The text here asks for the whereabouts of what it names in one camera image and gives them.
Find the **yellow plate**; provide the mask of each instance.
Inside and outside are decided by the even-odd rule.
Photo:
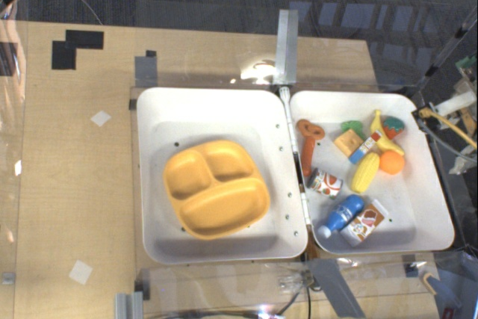
[[[269,209],[269,192],[257,166],[232,141],[211,141],[174,155],[163,180],[176,216],[199,239],[242,230]]]

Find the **toy corn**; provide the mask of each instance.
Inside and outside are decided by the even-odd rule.
[[[380,156],[375,152],[368,153],[358,164],[357,171],[353,175],[350,188],[356,193],[363,193],[379,170]]]

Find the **orange fruit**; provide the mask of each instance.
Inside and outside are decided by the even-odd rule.
[[[388,174],[398,174],[404,166],[405,159],[394,150],[387,150],[380,156],[380,169]]]

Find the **toy water bottle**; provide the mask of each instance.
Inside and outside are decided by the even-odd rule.
[[[328,238],[335,230],[342,230],[362,209],[364,200],[355,194],[348,196],[330,213],[327,223],[317,230],[319,235]]]

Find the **can with red label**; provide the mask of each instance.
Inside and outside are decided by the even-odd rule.
[[[308,179],[307,188],[335,199],[343,183],[342,179],[316,168]]]

